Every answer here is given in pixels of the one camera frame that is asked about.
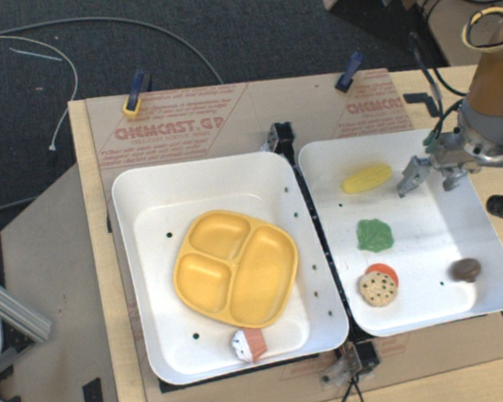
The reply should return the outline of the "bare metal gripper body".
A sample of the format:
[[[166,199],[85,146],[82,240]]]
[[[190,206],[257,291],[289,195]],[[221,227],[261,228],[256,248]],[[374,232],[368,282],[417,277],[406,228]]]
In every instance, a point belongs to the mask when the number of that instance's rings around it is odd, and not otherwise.
[[[503,145],[472,129],[440,133],[428,140],[426,153],[430,155],[431,166],[445,176],[503,167]]]

